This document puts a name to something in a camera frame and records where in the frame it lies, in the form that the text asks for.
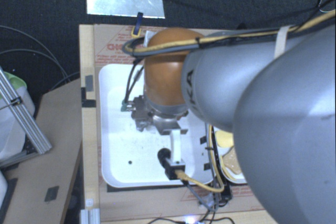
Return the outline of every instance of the yellow cable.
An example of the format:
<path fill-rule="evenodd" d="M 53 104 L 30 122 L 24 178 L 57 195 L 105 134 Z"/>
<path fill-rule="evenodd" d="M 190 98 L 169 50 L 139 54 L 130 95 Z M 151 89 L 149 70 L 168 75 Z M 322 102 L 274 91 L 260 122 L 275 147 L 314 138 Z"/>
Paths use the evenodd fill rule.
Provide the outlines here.
<path fill-rule="evenodd" d="M 289 32 L 293 32 L 296 31 L 297 32 L 301 32 L 304 31 L 308 28 L 311 28 L 325 20 L 328 20 L 332 17 L 335 17 L 335 11 L 332 12 L 328 12 L 325 13 L 319 17 L 316 17 L 314 19 L 309 20 L 308 22 L 306 22 L 304 25 L 302 25 L 301 27 L 299 26 L 292 26 L 288 31 Z M 216 41 L 220 41 L 220 40 L 224 40 L 224 39 L 228 39 L 228 38 L 234 38 L 234 37 L 260 37 L 260 36 L 269 36 L 269 35 L 275 35 L 277 34 L 278 31 L 277 30 L 272 30 L 272 31 L 265 31 L 265 32 L 254 32 L 254 33 L 244 33 L 244 34 L 237 34 L 237 35 L 227 35 L 227 36 L 219 36 L 219 37 L 204 37 L 204 38 L 200 38 L 198 43 L 199 44 L 205 44 L 205 43 L 211 43 L 211 42 L 216 42 Z M 168 43 L 164 43 L 164 44 L 159 44 L 156 46 L 152 46 L 152 47 L 146 47 L 146 48 L 130 48 L 128 46 L 125 47 L 125 50 L 128 52 L 149 52 L 149 51 L 157 51 L 157 50 L 161 50 L 161 49 L 166 49 L 166 48 L 170 48 L 170 47 L 177 47 L 177 46 L 187 46 L 187 45 L 193 45 L 196 43 L 195 39 L 188 39 L 188 40 L 182 40 L 182 41 L 174 41 L 174 42 L 168 42 Z"/>
<path fill-rule="evenodd" d="M 209 136 L 209 147 L 211 148 L 212 147 L 212 139 L 211 139 L 211 131 L 212 131 L 212 126 L 209 125 L 209 131 L 208 131 L 208 136 Z M 214 158 L 214 155 L 213 155 L 213 152 L 210 152 L 210 156 L 211 156 L 211 162 L 213 164 L 213 168 L 215 170 L 215 174 L 216 174 L 216 177 L 217 177 L 217 180 L 218 180 L 218 183 L 219 183 L 219 188 L 213 188 L 213 187 L 209 187 L 201 182 L 199 182 L 198 180 L 195 180 L 191 177 L 189 177 L 185 172 L 183 172 L 182 170 L 176 170 L 175 171 L 175 174 L 177 175 L 177 178 L 180 179 L 180 180 L 184 180 L 184 181 L 190 181 L 196 185 L 198 185 L 199 187 L 201 188 L 204 188 L 208 191 L 211 191 L 213 193 L 221 193 L 224 191 L 224 183 L 219 175 L 219 171 L 217 169 L 217 166 L 216 166 L 216 162 L 215 162 L 215 158 Z"/>

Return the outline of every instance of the green object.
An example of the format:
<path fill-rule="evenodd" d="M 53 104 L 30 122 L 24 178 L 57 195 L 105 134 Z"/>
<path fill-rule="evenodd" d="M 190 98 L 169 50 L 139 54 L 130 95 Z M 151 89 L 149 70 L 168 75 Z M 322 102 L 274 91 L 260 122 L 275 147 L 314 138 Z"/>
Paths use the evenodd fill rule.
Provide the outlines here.
<path fill-rule="evenodd" d="M 19 88 L 21 88 L 22 86 L 24 86 L 27 89 L 27 84 L 25 83 L 24 80 L 22 80 L 21 78 L 18 78 L 17 76 L 4 72 L 7 79 L 9 79 L 10 83 L 13 85 L 14 89 L 17 90 Z"/>

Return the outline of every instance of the white tray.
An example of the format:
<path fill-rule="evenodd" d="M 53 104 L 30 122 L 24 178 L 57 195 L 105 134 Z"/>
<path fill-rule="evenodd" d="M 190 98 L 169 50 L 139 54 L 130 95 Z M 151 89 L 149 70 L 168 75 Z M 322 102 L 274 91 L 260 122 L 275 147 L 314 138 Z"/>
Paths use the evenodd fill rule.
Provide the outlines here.
<path fill-rule="evenodd" d="M 130 70 L 131 65 L 111 64 L 99 73 L 103 177 L 118 188 L 181 185 L 179 180 L 168 180 L 157 157 L 160 149 L 171 148 L 170 136 L 160 135 L 154 127 L 137 131 L 131 112 L 120 111 Z M 143 94 L 143 84 L 141 76 L 130 100 Z M 200 143 L 205 136 L 204 122 L 189 112 L 179 125 L 188 129 L 181 137 L 186 173 L 203 183 L 211 182 L 211 170 L 204 170 L 209 163 L 206 143 Z"/>

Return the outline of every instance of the black connector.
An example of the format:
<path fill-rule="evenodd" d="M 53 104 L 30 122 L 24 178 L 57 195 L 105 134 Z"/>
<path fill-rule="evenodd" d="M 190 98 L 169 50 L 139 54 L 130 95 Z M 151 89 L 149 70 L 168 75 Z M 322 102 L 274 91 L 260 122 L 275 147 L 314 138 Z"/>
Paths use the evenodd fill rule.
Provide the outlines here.
<path fill-rule="evenodd" d="M 185 171 L 185 164 L 182 162 L 172 162 L 170 160 L 171 157 L 171 151 L 168 148 L 162 148 L 157 153 L 158 159 L 160 161 L 160 164 L 164 168 L 164 172 L 169 180 L 176 180 L 177 175 L 175 174 L 176 170 L 182 170 Z"/>

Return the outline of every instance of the blue clamp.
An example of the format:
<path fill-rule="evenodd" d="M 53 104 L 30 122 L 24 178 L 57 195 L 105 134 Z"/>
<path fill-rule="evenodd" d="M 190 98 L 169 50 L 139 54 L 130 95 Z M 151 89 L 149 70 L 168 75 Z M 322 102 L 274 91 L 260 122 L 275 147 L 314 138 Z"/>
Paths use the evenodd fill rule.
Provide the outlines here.
<path fill-rule="evenodd" d="M 132 32 L 131 32 L 132 38 L 138 38 L 138 37 L 140 37 L 140 34 L 141 34 L 140 25 L 141 25 L 142 17 L 143 17 L 143 13 L 142 12 L 138 12 L 137 21 L 135 23 L 135 26 L 132 28 Z"/>

